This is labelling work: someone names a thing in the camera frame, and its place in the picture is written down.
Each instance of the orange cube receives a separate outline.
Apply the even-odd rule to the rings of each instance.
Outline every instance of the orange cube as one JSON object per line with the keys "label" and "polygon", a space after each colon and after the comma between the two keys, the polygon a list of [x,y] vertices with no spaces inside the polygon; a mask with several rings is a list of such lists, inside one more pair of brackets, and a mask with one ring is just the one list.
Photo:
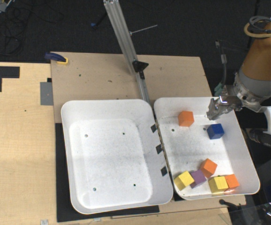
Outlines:
{"label": "orange cube", "polygon": [[214,175],[217,166],[218,165],[215,162],[207,158],[202,162],[200,170],[206,178],[210,178],[212,175]]}
{"label": "orange cube", "polygon": [[194,123],[193,113],[190,111],[182,111],[178,115],[179,126],[190,127]]}
{"label": "orange cube", "polygon": [[226,189],[225,192],[232,192],[236,187],[240,185],[235,174],[227,175],[225,178],[228,184],[228,189]]}

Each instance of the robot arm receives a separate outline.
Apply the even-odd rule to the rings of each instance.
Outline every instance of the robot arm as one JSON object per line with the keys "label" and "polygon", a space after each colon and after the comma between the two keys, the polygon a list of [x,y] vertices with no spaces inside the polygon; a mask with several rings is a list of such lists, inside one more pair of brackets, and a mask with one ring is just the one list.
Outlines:
{"label": "robot arm", "polygon": [[[264,28],[256,26],[264,23]],[[261,106],[271,97],[271,18],[252,17],[244,31],[255,41],[239,72],[235,74],[233,86],[224,85],[219,98],[211,99],[206,115],[209,120],[216,120],[222,114],[246,107],[257,113],[265,113],[268,133],[271,134],[271,107]]]}

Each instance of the purple cube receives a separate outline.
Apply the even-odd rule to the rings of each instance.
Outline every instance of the purple cube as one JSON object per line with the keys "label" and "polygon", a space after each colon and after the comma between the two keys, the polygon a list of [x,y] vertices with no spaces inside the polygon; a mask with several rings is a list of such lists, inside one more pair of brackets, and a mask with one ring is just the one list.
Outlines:
{"label": "purple cube", "polygon": [[190,185],[191,188],[195,188],[199,185],[202,185],[205,181],[207,181],[206,177],[204,176],[203,172],[199,169],[194,172],[190,173],[194,182]]}

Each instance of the aluminum extrusion bar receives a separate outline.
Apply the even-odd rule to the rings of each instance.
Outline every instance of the aluminum extrusion bar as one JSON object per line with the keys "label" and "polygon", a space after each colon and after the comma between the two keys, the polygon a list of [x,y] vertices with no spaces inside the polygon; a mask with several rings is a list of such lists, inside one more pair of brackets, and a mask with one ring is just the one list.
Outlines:
{"label": "aluminum extrusion bar", "polygon": [[142,99],[150,104],[150,98],[146,88],[146,82],[144,79],[141,79],[139,73],[136,73],[134,71],[132,65],[132,63],[138,59],[119,0],[103,0],[103,2],[113,30],[117,36],[118,43],[127,61],[129,71],[132,75],[136,76],[136,80],[139,86],[139,92]]}

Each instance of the black bracket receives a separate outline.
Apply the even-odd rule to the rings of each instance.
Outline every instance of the black bracket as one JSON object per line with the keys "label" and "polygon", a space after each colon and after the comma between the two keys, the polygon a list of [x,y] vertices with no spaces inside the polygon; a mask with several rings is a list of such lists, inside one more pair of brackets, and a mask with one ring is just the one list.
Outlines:
{"label": "black bracket", "polygon": [[239,206],[236,206],[235,204],[231,203],[231,202],[226,202],[224,199],[220,199],[219,200],[219,203],[221,205],[226,205],[228,206],[230,209],[233,209],[233,210],[241,210],[241,205],[239,204]]}
{"label": "black bracket", "polygon": [[146,67],[148,67],[148,63],[146,62],[140,62],[140,61],[133,61],[132,63],[134,71],[136,73],[139,73],[139,76],[141,79],[145,79],[144,70]]}

